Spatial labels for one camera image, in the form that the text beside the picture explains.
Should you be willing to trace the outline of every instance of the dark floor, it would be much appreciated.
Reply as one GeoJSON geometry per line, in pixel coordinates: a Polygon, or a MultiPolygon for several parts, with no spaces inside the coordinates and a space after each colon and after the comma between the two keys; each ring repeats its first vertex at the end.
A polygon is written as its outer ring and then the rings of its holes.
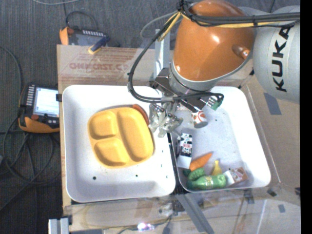
{"type": "MultiPolygon", "coordinates": [[[[145,43],[140,37],[144,25],[173,12],[177,3],[177,0],[68,1],[73,0],[0,0],[0,154],[9,162],[14,160],[24,138],[22,132],[10,132],[5,137],[18,113],[21,88],[28,82],[45,86],[58,82],[56,45],[60,44],[59,30],[66,26],[66,15],[73,11],[86,13],[96,20],[99,30],[121,47],[139,48],[145,43]]],[[[300,4],[300,0],[226,1],[265,12],[300,4]]],[[[69,22],[80,28],[95,27],[90,17],[81,13],[73,14],[69,22]]],[[[164,20],[155,22],[145,34],[153,34],[163,23],[164,20]]],[[[11,130],[18,129],[15,122],[11,130]]],[[[18,174],[8,172],[4,162],[0,165],[0,233],[44,234],[48,232],[48,219],[62,216],[58,140],[58,133],[29,136],[14,166],[18,174]],[[49,183],[27,182],[43,168],[35,181],[49,183]]]]}

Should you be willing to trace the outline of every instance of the toy carrot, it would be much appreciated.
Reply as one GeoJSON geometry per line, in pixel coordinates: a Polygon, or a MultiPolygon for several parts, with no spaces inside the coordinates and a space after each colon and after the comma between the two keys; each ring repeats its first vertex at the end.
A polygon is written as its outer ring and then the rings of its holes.
{"type": "Polygon", "coordinates": [[[195,169],[197,169],[199,167],[203,167],[208,162],[208,160],[210,159],[212,154],[213,153],[210,152],[210,153],[207,153],[201,157],[198,157],[198,158],[192,160],[190,163],[190,170],[194,171],[195,169]]]}

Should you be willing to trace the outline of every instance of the red and white can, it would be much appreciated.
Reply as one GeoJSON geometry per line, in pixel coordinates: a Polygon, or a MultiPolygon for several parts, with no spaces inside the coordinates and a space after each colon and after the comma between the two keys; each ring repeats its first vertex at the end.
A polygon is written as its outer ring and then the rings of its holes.
{"type": "Polygon", "coordinates": [[[203,111],[192,113],[192,118],[195,128],[201,128],[208,125],[207,118],[203,111]]]}

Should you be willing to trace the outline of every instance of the yellow divided tray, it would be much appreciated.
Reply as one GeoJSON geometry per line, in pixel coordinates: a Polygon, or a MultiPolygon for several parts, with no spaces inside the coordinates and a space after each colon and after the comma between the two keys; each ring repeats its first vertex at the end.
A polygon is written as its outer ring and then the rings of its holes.
{"type": "Polygon", "coordinates": [[[88,121],[88,134],[97,160],[109,168],[141,163],[154,151],[146,120],[131,107],[95,113],[88,121]]]}

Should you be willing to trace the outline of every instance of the orange controller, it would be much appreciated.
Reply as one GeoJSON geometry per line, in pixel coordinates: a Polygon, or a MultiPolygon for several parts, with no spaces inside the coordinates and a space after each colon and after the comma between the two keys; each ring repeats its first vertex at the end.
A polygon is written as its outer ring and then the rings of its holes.
{"type": "Polygon", "coordinates": [[[19,100],[19,127],[31,133],[59,132],[58,90],[29,83],[19,100]]]}

